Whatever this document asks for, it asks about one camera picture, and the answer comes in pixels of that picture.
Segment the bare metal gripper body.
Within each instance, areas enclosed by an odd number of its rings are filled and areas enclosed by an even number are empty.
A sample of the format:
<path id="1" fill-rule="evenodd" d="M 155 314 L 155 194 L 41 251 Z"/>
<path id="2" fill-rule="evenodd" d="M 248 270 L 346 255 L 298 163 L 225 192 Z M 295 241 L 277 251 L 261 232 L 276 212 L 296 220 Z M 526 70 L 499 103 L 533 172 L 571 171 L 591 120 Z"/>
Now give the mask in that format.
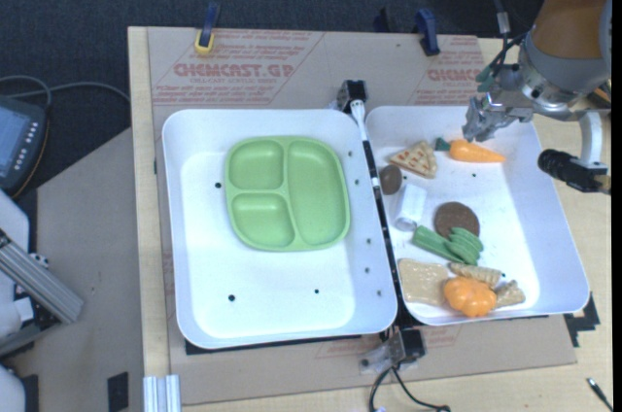
<path id="1" fill-rule="evenodd" d="M 497 66 L 480 75 L 480 118 L 486 122 L 530 121 L 534 114 L 571 118 L 570 109 L 585 93 L 554 85 L 532 66 Z"/>

